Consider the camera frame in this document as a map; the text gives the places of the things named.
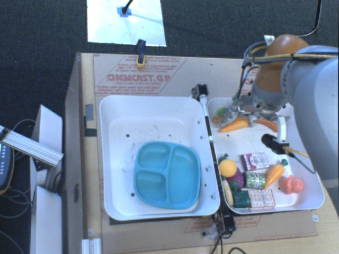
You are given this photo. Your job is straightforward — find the purple grapes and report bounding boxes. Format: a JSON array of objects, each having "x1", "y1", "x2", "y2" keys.
[{"x1": 227, "y1": 167, "x2": 245, "y2": 192}]

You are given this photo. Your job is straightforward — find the yellow banana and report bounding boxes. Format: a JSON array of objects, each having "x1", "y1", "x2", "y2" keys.
[{"x1": 221, "y1": 179, "x2": 235, "y2": 207}]

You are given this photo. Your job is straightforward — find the dark green pepper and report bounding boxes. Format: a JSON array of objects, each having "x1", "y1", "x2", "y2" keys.
[{"x1": 233, "y1": 190, "x2": 252, "y2": 209}]

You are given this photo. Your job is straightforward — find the blue divided plate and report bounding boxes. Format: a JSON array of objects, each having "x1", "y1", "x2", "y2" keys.
[{"x1": 133, "y1": 141, "x2": 202, "y2": 210}]

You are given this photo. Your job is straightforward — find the maroon and white carton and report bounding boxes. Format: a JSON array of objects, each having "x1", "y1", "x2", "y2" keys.
[{"x1": 240, "y1": 152, "x2": 271, "y2": 172}]

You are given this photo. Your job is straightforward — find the white plastic tray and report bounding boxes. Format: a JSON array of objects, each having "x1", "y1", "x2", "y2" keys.
[
  {"x1": 207, "y1": 97, "x2": 326, "y2": 215},
  {"x1": 99, "y1": 94, "x2": 221, "y2": 221}
]

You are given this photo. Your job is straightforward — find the brown cardboard board red print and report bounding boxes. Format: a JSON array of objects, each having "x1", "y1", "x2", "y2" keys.
[{"x1": 92, "y1": 53, "x2": 318, "y2": 251}]

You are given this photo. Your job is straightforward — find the orange sausage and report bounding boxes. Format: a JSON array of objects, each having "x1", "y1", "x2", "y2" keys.
[{"x1": 256, "y1": 118, "x2": 278, "y2": 133}]

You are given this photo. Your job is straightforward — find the black cylinder on white bracket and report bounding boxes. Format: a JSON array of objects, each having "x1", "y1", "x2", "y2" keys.
[{"x1": 261, "y1": 115, "x2": 291, "y2": 156}]

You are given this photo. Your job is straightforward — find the white carton with red print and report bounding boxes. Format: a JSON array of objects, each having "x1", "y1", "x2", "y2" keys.
[{"x1": 247, "y1": 189, "x2": 276, "y2": 210}]

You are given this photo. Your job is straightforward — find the green can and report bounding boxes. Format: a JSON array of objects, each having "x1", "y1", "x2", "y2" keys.
[{"x1": 243, "y1": 171, "x2": 266, "y2": 190}]

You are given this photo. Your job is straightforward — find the thin black and white rod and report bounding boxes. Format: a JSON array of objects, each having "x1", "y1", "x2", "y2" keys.
[{"x1": 200, "y1": 95, "x2": 226, "y2": 205}]

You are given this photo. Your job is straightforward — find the orange carrot with green top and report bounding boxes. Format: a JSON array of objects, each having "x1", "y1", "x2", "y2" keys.
[{"x1": 263, "y1": 158, "x2": 289, "y2": 191}]

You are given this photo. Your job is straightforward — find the pink toy shrimp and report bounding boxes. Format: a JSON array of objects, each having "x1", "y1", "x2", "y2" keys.
[{"x1": 280, "y1": 175, "x2": 305, "y2": 195}]

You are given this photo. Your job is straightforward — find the black block with thin wires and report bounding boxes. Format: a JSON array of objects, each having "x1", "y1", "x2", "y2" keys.
[
  {"x1": 191, "y1": 84, "x2": 210, "y2": 101},
  {"x1": 217, "y1": 207, "x2": 237, "y2": 234}
]

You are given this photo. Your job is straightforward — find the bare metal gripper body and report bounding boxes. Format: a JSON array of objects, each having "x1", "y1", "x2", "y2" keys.
[{"x1": 232, "y1": 95, "x2": 282, "y2": 121}]

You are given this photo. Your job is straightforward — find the yellow orange round fruit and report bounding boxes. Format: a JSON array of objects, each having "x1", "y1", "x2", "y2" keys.
[{"x1": 218, "y1": 153, "x2": 238, "y2": 178}]

